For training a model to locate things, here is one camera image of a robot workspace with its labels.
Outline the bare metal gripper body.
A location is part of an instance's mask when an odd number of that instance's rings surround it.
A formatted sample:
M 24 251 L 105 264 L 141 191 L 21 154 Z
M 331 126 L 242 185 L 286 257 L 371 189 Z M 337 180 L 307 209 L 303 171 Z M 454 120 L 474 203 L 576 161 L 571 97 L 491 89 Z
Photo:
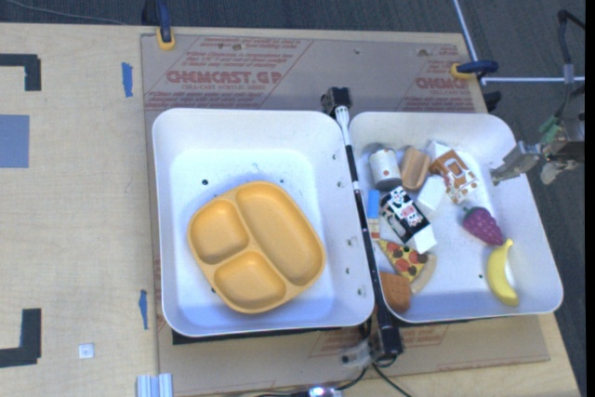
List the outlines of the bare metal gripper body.
M 570 118 L 550 116 L 541 125 L 541 152 L 547 160 L 585 161 L 585 121 L 583 114 Z

